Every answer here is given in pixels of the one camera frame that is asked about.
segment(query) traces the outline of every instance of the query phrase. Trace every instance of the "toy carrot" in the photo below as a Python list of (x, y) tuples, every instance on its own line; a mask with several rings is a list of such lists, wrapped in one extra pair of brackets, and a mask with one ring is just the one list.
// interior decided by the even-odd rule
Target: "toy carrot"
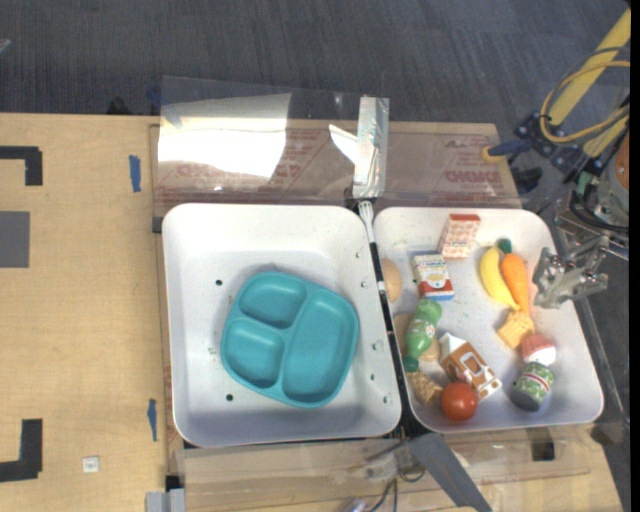
[(504, 255), (500, 267), (513, 300), (520, 306), (520, 310), (528, 315), (529, 284), (524, 260), (517, 254), (510, 252)]

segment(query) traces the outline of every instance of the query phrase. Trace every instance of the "blue plate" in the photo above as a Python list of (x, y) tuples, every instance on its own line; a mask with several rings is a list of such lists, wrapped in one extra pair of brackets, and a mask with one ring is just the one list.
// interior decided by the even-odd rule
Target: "blue plate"
[(224, 368), (245, 386), (314, 408), (340, 391), (358, 341), (358, 315), (337, 293), (283, 272), (243, 285), (222, 333)]

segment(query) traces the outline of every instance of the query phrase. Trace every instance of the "red ball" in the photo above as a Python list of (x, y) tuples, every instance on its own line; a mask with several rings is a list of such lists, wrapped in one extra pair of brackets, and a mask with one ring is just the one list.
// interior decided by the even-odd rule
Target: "red ball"
[(476, 413), (478, 395), (466, 382), (452, 382), (442, 391), (440, 404), (447, 418), (465, 421)]

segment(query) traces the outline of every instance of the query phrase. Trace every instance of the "yellow banana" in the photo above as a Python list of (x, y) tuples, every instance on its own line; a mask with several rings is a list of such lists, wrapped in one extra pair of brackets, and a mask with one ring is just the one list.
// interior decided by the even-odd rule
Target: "yellow banana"
[(500, 250), (497, 247), (489, 248), (480, 259), (480, 278), (487, 293), (497, 301), (511, 306), (518, 311), (520, 306), (513, 300), (507, 283), (500, 273)]

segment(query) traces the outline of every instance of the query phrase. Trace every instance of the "green bottle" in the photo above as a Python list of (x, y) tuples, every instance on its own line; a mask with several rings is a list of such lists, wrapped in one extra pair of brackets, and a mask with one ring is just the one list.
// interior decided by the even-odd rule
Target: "green bottle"
[(406, 371), (418, 370), (418, 358), (433, 343), (436, 326), (441, 316), (442, 306), (438, 302), (426, 298), (420, 299), (404, 337), (407, 355), (402, 362)]

